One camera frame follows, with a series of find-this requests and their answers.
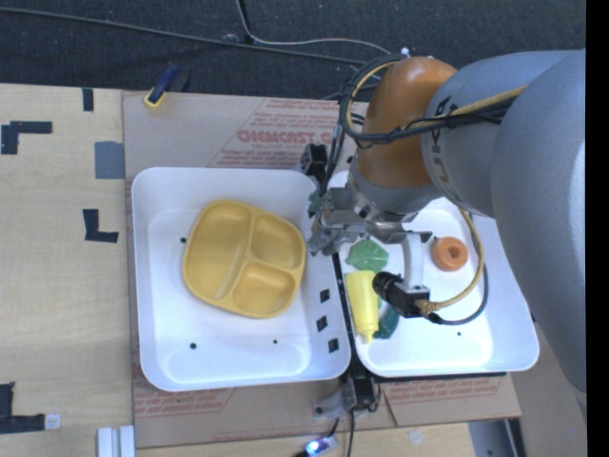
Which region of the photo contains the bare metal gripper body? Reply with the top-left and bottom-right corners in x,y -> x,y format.
318,187 -> 434,248

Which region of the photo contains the light green lettuce leaf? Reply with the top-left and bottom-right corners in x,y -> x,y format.
344,238 -> 390,274

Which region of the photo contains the yellow squeeze bottle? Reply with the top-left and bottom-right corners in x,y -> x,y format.
344,269 -> 381,346

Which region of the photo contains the yellow divided plate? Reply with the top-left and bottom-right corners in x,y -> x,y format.
181,199 -> 307,320

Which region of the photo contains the dark green toy vegetable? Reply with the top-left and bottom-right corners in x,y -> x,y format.
372,304 -> 402,341

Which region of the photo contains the orange doughnut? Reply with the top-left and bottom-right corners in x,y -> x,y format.
430,236 -> 470,273

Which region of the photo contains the white plastic tray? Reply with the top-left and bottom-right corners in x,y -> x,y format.
130,166 -> 353,393
326,169 -> 541,379

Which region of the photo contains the brown cardboard board red print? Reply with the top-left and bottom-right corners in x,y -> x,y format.
122,90 -> 523,449

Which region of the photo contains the black cylinder on white bracket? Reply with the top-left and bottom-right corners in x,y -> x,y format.
372,232 -> 433,320

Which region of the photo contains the black block with wires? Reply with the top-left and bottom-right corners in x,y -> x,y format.
349,373 -> 381,412

